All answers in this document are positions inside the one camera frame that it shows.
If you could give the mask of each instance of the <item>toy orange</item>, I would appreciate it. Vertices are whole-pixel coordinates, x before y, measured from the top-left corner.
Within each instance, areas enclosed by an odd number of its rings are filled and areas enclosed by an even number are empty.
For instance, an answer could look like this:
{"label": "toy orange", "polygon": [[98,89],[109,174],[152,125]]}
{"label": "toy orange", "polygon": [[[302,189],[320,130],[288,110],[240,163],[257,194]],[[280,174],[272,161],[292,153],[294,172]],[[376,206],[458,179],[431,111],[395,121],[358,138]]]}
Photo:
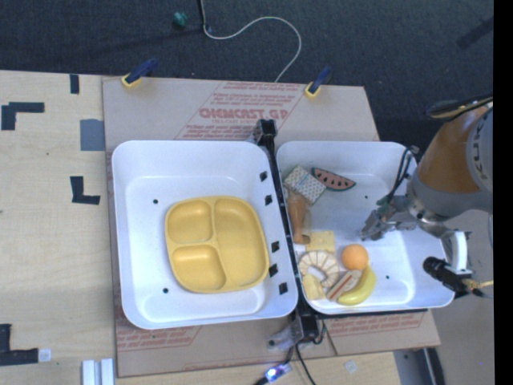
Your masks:
{"label": "toy orange", "polygon": [[349,244],[342,250],[341,260],[348,270],[363,270],[369,264],[369,253],[363,245]]}

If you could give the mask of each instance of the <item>wooden toy piece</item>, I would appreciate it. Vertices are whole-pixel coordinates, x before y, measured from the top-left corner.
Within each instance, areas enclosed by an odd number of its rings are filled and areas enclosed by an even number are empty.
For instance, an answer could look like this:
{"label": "wooden toy piece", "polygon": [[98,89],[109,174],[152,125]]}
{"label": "wooden toy piece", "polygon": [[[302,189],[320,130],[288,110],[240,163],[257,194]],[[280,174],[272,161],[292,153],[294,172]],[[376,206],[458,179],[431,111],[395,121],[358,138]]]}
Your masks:
{"label": "wooden toy piece", "polygon": [[335,253],[335,232],[331,230],[311,232],[310,242],[307,243],[307,251],[323,250]]}
{"label": "wooden toy piece", "polygon": [[296,244],[305,244],[307,241],[303,236],[303,220],[306,215],[307,202],[303,196],[295,192],[289,193],[287,199],[287,209],[289,211],[290,222],[292,223],[293,241]]}
{"label": "wooden toy piece", "polygon": [[313,267],[325,275],[321,285],[331,288],[339,278],[337,259],[331,253],[325,251],[309,251],[304,254],[297,265],[301,275],[309,274],[309,268]]}
{"label": "wooden toy piece", "polygon": [[325,293],[322,289],[321,281],[319,281],[319,278],[314,277],[312,274],[306,274],[302,278],[302,281],[307,299],[312,301],[315,299],[325,298]]}
{"label": "wooden toy piece", "polygon": [[353,289],[356,286],[361,276],[362,272],[357,269],[346,272],[342,278],[340,278],[338,282],[331,287],[326,297],[330,301],[337,301],[338,297],[340,297],[343,293]]}
{"label": "wooden toy piece", "polygon": [[356,182],[353,180],[322,168],[312,168],[312,175],[324,184],[326,188],[333,191],[345,191],[356,185]]}
{"label": "wooden toy piece", "polygon": [[284,185],[292,193],[302,195],[308,205],[313,205],[326,190],[324,184],[299,165],[287,175]]}

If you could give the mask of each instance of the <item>toy watermelon slice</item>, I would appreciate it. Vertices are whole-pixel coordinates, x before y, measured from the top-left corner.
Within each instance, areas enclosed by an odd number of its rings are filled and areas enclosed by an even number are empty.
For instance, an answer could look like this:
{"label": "toy watermelon slice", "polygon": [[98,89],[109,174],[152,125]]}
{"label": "toy watermelon slice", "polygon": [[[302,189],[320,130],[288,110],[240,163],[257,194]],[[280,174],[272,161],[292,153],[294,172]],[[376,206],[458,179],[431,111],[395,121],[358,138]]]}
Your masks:
{"label": "toy watermelon slice", "polygon": [[345,191],[346,189],[350,189],[356,185],[356,183],[349,178],[339,176],[338,174],[323,170],[321,168],[312,168],[312,174],[322,184],[324,184],[326,188],[335,191]]}

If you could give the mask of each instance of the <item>toy food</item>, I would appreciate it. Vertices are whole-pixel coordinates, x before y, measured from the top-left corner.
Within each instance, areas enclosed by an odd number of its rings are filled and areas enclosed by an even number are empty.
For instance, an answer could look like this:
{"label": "toy food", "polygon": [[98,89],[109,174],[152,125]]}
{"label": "toy food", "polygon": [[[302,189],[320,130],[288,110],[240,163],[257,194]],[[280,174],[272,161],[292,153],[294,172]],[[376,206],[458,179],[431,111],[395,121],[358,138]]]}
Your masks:
{"label": "toy food", "polygon": [[312,168],[312,175],[317,178],[326,188],[334,191],[345,191],[356,185],[353,180],[344,176],[339,176],[333,172],[323,170],[321,168]]}
{"label": "toy food", "polygon": [[338,279],[337,259],[331,253],[325,251],[309,251],[301,257],[298,267],[301,275],[309,273],[309,267],[320,270],[326,278],[321,281],[321,285],[330,288]]}
{"label": "toy food", "polygon": [[363,270],[369,264],[369,253],[360,244],[349,244],[341,255],[342,265],[348,270]]}
{"label": "toy food", "polygon": [[287,210],[292,225],[293,241],[296,244],[305,244],[303,236],[303,220],[306,214],[305,198],[295,192],[290,192],[289,198],[287,198]]}
{"label": "toy food", "polygon": [[342,305],[357,305],[364,302],[373,292],[376,286],[376,274],[367,266],[362,271],[362,276],[356,286],[338,297],[337,302]]}
{"label": "toy food", "polygon": [[328,291],[326,297],[330,301],[337,301],[338,297],[340,297],[346,291],[353,289],[360,277],[362,276],[362,272],[357,269],[346,272],[342,278],[338,280],[338,282],[331,287]]}
{"label": "toy food", "polygon": [[285,187],[301,194],[312,205],[326,190],[326,186],[317,181],[308,171],[297,165],[284,180]]}
{"label": "toy food", "polygon": [[307,299],[312,301],[315,299],[325,298],[324,290],[322,289],[321,281],[319,281],[319,278],[312,274],[306,274],[302,280]]}
{"label": "toy food", "polygon": [[307,244],[307,251],[321,249],[327,253],[335,253],[335,234],[333,231],[313,231],[310,236],[310,243]]}

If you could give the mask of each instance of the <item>blue clamp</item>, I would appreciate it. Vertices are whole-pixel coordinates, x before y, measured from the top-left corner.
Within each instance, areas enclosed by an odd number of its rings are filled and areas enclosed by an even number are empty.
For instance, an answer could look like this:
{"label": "blue clamp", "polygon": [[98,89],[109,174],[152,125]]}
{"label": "blue clamp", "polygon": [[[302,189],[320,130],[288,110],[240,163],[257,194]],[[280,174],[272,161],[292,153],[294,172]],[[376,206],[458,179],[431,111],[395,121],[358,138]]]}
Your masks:
{"label": "blue clamp", "polygon": [[156,69],[159,62],[157,59],[149,59],[144,63],[140,64],[136,68],[134,68],[130,73],[121,78],[121,83],[126,88],[132,88],[135,85],[141,82],[140,78],[145,75],[151,75],[151,73]]}
{"label": "blue clamp", "polygon": [[313,99],[319,94],[322,84],[327,84],[331,80],[331,67],[324,67],[317,78],[305,88],[305,94],[309,99]]}

